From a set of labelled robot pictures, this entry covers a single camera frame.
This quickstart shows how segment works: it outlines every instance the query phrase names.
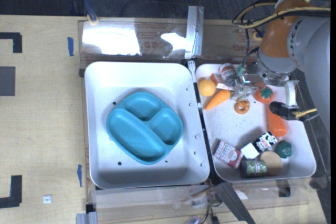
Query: plastic food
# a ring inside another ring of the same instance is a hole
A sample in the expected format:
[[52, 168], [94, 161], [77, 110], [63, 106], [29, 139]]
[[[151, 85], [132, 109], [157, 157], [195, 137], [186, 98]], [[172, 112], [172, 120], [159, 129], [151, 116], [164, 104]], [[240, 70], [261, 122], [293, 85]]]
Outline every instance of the plastic food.
[[242, 177], [264, 177], [266, 176], [267, 166], [266, 163], [261, 160], [249, 160], [242, 161], [240, 164], [240, 174]]
[[260, 160], [266, 163], [267, 175], [276, 176], [278, 175], [284, 164], [280, 156], [273, 151], [265, 151], [261, 154]]
[[212, 99], [209, 101], [209, 103], [206, 105], [205, 110], [209, 110], [214, 108], [215, 106], [225, 102], [228, 100], [231, 96], [231, 92], [229, 90], [220, 90]]
[[242, 153], [238, 149], [232, 147], [224, 141], [220, 141], [213, 156], [233, 169], [237, 169], [239, 167], [240, 161], [243, 158]]
[[281, 137], [287, 134], [288, 131], [285, 120], [282, 117], [273, 114], [269, 109], [269, 106], [267, 107], [267, 119], [268, 130], [270, 130], [275, 137]]
[[224, 84], [228, 87], [235, 86], [237, 72], [231, 63], [224, 63], [219, 67], [219, 73], [222, 76]]
[[261, 103], [269, 103], [273, 100], [274, 93], [270, 87], [264, 86], [254, 93], [254, 98]]
[[245, 114], [250, 109], [250, 102], [248, 100], [239, 101], [234, 105], [234, 109], [238, 114]]
[[235, 88], [228, 87], [227, 85], [224, 84], [224, 80], [222, 79], [220, 74], [212, 73], [210, 78], [216, 84], [216, 88], [218, 88], [218, 89], [225, 89], [225, 90], [230, 90], [230, 91], [235, 90]]
[[277, 144], [275, 152], [280, 156], [280, 158], [285, 159], [287, 157], [290, 157], [292, 155], [292, 145], [285, 140], [281, 140]]
[[200, 95], [209, 97], [216, 92], [216, 84], [211, 79], [204, 79], [198, 83], [198, 91]]
[[245, 158], [254, 159], [260, 153], [264, 152], [266, 149], [272, 148], [278, 140], [270, 132], [266, 132], [259, 136], [257, 139], [248, 143], [246, 146], [240, 149]]

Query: blue plastic plate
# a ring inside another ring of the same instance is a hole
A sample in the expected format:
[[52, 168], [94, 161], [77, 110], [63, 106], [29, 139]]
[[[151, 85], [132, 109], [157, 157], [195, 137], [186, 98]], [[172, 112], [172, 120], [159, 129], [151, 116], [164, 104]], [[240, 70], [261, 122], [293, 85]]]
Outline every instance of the blue plastic plate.
[[106, 129], [113, 141], [133, 159], [142, 164], [154, 164], [178, 143], [183, 123], [159, 98], [139, 91], [111, 111]]

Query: green vegetable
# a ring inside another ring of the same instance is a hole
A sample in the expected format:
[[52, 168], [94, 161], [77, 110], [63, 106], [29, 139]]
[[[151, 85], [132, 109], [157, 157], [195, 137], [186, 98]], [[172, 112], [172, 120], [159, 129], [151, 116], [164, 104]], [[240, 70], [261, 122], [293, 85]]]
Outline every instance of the green vegetable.
[[272, 94], [273, 94], [272, 89], [268, 87], [264, 87], [264, 89], [260, 92], [261, 97], [264, 97], [265, 100], [267, 100], [267, 98], [271, 98]]
[[281, 140], [276, 148], [275, 148], [275, 152], [281, 157], [281, 158], [287, 158], [289, 156], [292, 155], [292, 145], [285, 141], [285, 140]]

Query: orange plastic bottle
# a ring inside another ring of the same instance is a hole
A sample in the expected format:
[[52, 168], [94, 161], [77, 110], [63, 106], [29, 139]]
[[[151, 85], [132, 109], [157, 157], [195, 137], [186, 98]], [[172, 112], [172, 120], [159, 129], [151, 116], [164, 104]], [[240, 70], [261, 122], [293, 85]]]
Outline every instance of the orange plastic bottle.
[[275, 137], [281, 137], [287, 134], [287, 127], [285, 120], [278, 116], [273, 114], [269, 106], [267, 106], [267, 118], [268, 118], [268, 130], [275, 136]]

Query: white sink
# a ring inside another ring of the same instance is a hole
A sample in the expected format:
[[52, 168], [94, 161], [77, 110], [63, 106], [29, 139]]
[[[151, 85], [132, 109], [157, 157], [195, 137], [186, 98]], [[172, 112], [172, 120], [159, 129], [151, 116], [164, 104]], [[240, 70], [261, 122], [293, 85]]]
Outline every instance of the white sink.
[[[90, 175], [103, 189], [193, 185], [210, 173], [191, 74], [176, 63], [94, 62], [85, 71]], [[184, 132], [161, 161], [142, 164], [112, 141], [106, 120], [114, 106], [146, 91], [178, 114]]]

